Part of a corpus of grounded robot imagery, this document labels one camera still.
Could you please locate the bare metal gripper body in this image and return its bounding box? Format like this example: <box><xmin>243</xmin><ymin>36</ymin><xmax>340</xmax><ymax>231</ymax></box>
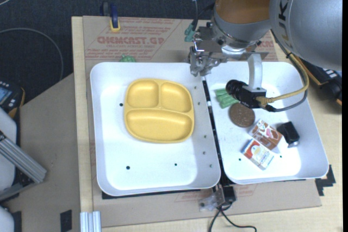
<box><xmin>189</xmin><ymin>26</ymin><xmax>269</xmax><ymax>64</ymax></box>

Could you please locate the green toy vegetable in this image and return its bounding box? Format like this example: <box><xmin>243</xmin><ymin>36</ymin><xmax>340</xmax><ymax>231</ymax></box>
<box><xmin>214</xmin><ymin>88</ymin><xmax>238</xmax><ymax>109</ymax></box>

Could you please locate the thin black and white rod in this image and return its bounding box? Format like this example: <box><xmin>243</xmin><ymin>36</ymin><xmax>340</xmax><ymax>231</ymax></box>
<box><xmin>202</xmin><ymin>79</ymin><xmax>223</xmax><ymax>189</ymax></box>

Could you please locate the brown cardboard board red print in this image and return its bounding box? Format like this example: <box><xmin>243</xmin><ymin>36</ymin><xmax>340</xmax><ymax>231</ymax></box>
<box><xmin>81</xmin><ymin>15</ymin><xmax>331</xmax><ymax>228</ymax></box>

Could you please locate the brown round biscuit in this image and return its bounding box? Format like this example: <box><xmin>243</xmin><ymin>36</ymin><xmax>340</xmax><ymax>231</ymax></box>
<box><xmin>228</xmin><ymin>102</ymin><xmax>256</xmax><ymax>128</ymax></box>

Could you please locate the yellow divided plate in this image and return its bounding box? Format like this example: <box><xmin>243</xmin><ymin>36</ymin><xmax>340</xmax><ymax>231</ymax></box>
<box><xmin>123</xmin><ymin>78</ymin><xmax>196</xmax><ymax>144</ymax></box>

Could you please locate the green toy broccoli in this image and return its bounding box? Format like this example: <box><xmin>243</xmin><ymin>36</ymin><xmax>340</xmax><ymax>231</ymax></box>
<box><xmin>119</xmin><ymin>54</ymin><xmax>137</xmax><ymax>63</ymax></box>

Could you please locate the brown and white carton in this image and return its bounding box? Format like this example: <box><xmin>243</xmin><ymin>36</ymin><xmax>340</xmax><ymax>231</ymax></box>
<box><xmin>247</xmin><ymin>118</ymin><xmax>284</xmax><ymax>154</ymax></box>

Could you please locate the orange and white carton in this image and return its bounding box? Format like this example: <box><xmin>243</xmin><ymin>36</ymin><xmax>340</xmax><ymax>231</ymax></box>
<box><xmin>241</xmin><ymin>139</ymin><xmax>275</xmax><ymax>171</ymax></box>

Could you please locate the small black bottle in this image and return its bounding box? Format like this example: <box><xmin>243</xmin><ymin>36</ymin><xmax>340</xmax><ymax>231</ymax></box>
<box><xmin>276</xmin><ymin>121</ymin><xmax>301</xmax><ymax>148</ymax></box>

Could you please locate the white plastic tray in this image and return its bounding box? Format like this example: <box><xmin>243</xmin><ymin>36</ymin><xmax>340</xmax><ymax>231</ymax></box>
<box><xmin>89</xmin><ymin>61</ymin><xmax>222</xmax><ymax>197</ymax></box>
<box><xmin>203</xmin><ymin>60</ymin><xmax>330</xmax><ymax>185</ymax></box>

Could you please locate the black cylinder on white bracket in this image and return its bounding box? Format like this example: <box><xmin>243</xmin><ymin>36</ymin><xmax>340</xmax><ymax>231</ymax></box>
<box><xmin>225</xmin><ymin>53</ymin><xmax>269</xmax><ymax>110</ymax></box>

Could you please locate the black block with thin wires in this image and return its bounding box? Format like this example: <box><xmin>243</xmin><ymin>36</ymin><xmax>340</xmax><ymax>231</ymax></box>
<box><xmin>222</xmin><ymin>185</ymin><xmax>237</xmax><ymax>204</ymax></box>

